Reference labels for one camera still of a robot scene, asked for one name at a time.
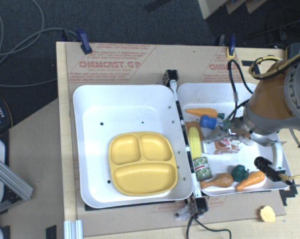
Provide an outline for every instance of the yellow plate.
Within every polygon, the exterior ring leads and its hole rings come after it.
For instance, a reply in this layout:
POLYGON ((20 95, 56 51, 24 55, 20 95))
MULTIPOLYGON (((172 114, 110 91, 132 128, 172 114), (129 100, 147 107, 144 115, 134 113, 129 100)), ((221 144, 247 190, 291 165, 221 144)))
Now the yellow plate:
POLYGON ((178 171, 170 142, 155 132, 116 136, 109 146, 113 183, 129 196, 148 196, 173 189, 178 171))

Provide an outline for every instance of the toy broccoli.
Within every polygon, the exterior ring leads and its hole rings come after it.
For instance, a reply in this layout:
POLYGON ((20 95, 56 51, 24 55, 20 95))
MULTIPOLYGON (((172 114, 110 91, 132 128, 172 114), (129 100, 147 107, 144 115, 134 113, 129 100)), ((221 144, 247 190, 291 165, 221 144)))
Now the toy broccoli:
POLYGON ((241 182, 242 180, 245 180, 249 176, 248 170, 245 169, 245 166, 243 165, 237 165, 231 172, 231 175, 233 176, 234 181, 241 182))

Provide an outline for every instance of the yellow round object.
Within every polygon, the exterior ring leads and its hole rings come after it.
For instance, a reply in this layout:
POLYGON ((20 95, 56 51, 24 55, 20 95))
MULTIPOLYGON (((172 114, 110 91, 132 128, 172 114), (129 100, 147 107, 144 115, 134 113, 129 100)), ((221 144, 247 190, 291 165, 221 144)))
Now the yellow round object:
POLYGON ((276 220, 276 214, 270 206, 265 206, 260 210, 260 216, 264 222, 274 222, 276 220))

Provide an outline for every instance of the white plastic tray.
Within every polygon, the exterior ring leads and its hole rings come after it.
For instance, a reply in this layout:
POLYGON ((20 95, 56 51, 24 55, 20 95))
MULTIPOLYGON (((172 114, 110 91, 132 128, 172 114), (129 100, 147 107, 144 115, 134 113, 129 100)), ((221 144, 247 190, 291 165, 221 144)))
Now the white plastic tray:
MULTIPOLYGON (((251 94, 246 90, 242 83, 235 84, 238 92, 239 102, 241 103, 250 98, 251 94)), ((254 90, 255 85, 248 84, 249 88, 254 90)), ((185 122, 199 120, 199 117, 189 114, 186 109, 192 108, 214 108, 218 113, 225 113, 225 117, 228 116, 234 109, 233 90, 230 83, 186 83, 180 85, 178 88, 179 102, 182 108, 182 113, 185 122)), ((236 114, 237 117, 241 116, 243 108, 240 108, 236 114)), ((211 129, 202 128, 203 135, 207 136, 211 133, 211 129)), ((272 140, 278 141, 277 134, 271 134, 272 140)), ((258 156, 262 156, 271 162, 273 162, 274 156, 282 156, 282 166, 286 169, 286 174, 291 175, 289 165, 287 163, 281 144, 277 143, 273 147, 263 147, 257 143, 252 146, 241 144, 241 149, 238 153, 234 154, 210 154, 202 153, 202 156, 206 156, 211 168, 213 176, 228 172, 231 173, 232 169, 242 164, 249 169, 249 172, 256 171, 257 168, 254 165, 254 160, 258 156)), ((203 189, 202 191, 210 196, 218 196, 225 194, 236 194, 235 190, 236 182, 231 187, 221 188, 211 186, 203 189)), ((265 181, 256 184, 254 186, 247 187, 241 192, 256 192, 266 190, 284 189, 288 186, 283 182, 273 182, 266 178, 265 181)))
POLYGON ((93 208, 174 201, 193 192, 185 142, 172 91, 162 85, 85 85, 73 95, 81 195, 93 208), (122 133, 152 131, 171 143, 178 182, 168 192, 127 196, 111 181, 108 147, 122 133))

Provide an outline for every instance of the blue clamp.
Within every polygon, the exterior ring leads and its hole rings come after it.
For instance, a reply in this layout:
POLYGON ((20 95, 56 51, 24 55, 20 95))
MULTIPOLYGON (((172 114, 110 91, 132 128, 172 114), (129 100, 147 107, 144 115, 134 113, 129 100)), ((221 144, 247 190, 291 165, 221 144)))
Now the blue clamp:
POLYGON ((228 59, 233 59, 235 57, 235 45, 236 45, 235 34, 232 34, 230 36, 229 45, 226 50, 226 56, 228 59))
POLYGON ((92 49, 89 45, 87 33, 82 28, 77 29, 77 38, 79 39, 80 42, 82 42, 81 49, 83 50, 83 52, 86 55, 92 53, 92 49))

